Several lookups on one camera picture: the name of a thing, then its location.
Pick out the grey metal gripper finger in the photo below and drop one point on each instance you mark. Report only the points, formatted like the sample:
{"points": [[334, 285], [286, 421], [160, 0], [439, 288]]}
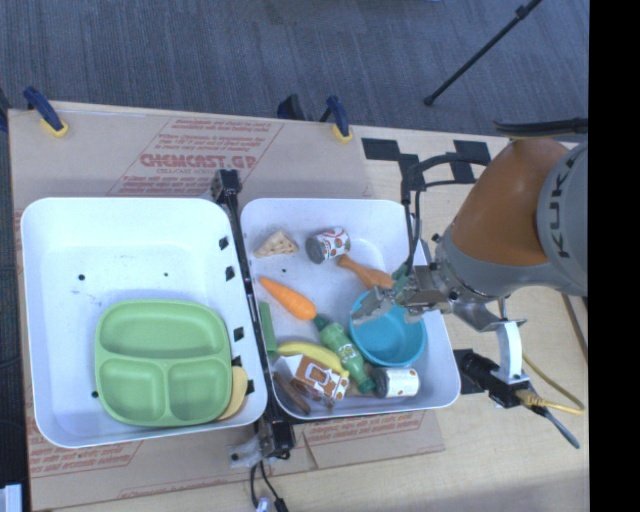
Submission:
{"points": [[372, 304], [413, 315]]}

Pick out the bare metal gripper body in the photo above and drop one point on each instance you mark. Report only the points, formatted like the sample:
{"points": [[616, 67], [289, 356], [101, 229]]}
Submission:
{"points": [[425, 290]]}

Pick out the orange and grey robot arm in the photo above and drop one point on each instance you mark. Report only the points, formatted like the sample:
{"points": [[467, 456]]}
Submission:
{"points": [[505, 220]]}

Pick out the orange-brown toy drumstick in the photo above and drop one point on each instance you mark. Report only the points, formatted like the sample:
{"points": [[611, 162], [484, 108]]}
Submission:
{"points": [[367, 274]]}

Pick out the white plastic tray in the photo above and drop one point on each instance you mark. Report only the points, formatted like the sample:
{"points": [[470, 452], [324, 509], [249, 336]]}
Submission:
{"points": [[340, 300], [130, 235]]}

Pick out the blue bowl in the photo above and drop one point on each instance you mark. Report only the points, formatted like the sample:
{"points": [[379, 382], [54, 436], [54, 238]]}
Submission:
{"points": [[390, 340]]}

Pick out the green bottle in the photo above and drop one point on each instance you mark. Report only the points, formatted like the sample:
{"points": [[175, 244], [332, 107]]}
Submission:
{"points": [[345, 350]]}

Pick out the small white can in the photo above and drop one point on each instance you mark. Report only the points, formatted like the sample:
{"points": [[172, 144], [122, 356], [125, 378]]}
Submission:
{"points": [[400, 382]]}

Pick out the small can with fruit print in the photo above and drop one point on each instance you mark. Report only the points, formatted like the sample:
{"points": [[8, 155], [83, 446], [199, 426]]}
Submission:
{"points": [[331, 244]]}

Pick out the yellow banana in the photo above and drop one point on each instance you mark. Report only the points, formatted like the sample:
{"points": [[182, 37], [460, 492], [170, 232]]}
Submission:
{"points": [[312, 352]]}

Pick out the orange carrot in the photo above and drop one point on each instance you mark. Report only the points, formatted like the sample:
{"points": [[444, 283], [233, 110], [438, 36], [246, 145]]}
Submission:
{"points": [[290, 299]]}

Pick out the orange and white carton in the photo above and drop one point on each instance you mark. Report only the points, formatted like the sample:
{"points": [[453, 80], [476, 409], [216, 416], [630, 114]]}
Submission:
{"points": [[317, 376]]}

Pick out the green rectangular piece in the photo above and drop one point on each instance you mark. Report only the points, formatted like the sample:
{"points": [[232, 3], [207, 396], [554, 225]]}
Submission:
{"points": [[267, 327]]}

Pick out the beige triangular biscuit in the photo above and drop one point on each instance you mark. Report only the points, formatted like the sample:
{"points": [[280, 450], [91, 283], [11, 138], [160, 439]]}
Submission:
{"points": [[275, 245]]}

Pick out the brown sausage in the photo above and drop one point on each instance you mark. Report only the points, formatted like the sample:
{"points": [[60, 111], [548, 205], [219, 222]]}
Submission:
{"points": [[292, 395]]}

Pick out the yellow flat round toy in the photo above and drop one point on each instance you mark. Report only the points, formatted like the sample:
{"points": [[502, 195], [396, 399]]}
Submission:
{"points": [[239, 387]]}

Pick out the green divided plate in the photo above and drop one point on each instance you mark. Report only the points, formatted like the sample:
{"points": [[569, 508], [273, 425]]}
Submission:
{"points": [[160, 360]]}

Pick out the black tripod leg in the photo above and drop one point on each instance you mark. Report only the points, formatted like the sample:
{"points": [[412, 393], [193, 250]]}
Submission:
{"points": [[480, 50]]}

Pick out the brown cardboard board, red print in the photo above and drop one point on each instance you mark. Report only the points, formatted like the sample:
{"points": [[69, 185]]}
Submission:
{"points": [[125, 150]]}

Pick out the black cylinder on white bracket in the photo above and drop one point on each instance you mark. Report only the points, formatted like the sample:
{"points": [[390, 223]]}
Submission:
{"points": [[511, 350]]}

